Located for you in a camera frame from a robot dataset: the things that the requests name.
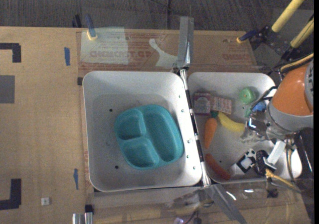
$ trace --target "yellow tube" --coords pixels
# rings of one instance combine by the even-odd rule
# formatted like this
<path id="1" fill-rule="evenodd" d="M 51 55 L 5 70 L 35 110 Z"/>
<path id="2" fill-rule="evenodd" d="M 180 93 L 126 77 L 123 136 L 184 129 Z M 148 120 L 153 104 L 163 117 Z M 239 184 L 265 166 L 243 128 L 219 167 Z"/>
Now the yellow tube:
<path id="1" fill-rule="evenodd" d="M 278 33 L 304 1 L 305 0 L 292 0 L 271 29 Z"/>
<path id="2" fill-rule="evenodd" d="M 298 48 L 310 34 L 314 31 L 314 19 L 310 20 L 307 25 L 302 29 L 302 31 L 290 42 L 293 48 Z"/>

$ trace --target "carrot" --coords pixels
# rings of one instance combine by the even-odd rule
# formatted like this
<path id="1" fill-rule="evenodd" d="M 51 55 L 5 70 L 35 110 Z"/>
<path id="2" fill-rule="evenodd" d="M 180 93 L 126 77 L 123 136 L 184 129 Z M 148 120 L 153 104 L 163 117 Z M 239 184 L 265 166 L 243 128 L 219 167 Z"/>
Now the carrot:
<path id="1" fill-rule="evenodd" d="M 217 163 L 210 153 L 205 155 L 205 161 L 208 166 L 224 180 L 229 180 L 231 178 L 230 174 Z"/>
<path id="2" fill-rule="evenodd" d="M 204 148 L 208 149 L 217 129 L 217 120 L 209 118 L 205 123 Z"/>

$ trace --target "yellow banana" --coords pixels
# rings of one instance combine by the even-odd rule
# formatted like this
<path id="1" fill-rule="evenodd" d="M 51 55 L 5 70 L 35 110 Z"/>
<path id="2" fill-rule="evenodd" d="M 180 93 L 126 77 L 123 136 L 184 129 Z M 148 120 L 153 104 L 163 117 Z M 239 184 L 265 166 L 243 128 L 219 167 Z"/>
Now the yellow banana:
<path id="1" fill-rule="evenodd" d="M 222 112 L 218 113 L 218 118 L 219 118 L 220 123 L 230 131 L 244 132 L 244 130 L 245 130 L 245 124 L 231 120 L 229 117 L 227 117 Z"/>

